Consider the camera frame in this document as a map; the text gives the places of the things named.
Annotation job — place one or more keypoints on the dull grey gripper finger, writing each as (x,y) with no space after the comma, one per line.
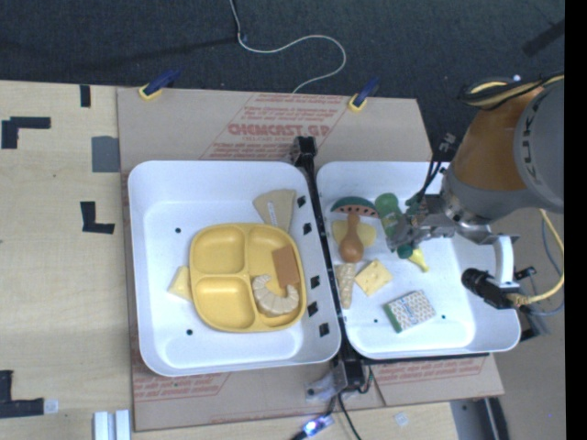
(392,241)
(409,233)

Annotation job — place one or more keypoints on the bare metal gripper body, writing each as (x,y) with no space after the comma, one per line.
(438,225)

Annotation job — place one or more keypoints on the green plastic bottle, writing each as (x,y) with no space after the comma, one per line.
(387,206)

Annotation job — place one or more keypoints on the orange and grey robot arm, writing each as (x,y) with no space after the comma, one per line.
(495,154)

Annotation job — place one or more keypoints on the yellow flat slice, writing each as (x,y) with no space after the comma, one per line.
(368,234)

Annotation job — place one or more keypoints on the yellow cheese slice with holes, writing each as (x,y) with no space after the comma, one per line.
(373,278)

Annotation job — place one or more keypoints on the watermelon slice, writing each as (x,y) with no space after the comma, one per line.
(353,206)

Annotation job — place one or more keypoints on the pale yellow corn cob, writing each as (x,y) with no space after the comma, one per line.
(346,282)

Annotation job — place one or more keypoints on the patterned green-edged carton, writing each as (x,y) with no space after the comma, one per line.
(410,311)

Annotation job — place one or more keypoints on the white plastic tray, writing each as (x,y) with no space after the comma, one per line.
(160,255)
(449,333)

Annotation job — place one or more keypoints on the beige pizza slice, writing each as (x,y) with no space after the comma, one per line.
(280,206)

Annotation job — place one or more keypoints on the beige croissant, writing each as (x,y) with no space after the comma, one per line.
(275,301)

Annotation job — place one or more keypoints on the yellow divided plate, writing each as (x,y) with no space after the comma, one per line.
(220,264)

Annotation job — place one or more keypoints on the yellow cheese wedge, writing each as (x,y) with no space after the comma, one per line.
(180,284)

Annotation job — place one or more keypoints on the brown cardboard board red print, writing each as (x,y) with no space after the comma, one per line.
(192,122)

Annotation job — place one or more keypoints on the black cylinder on white bracket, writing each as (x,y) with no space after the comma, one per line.
(490,287)

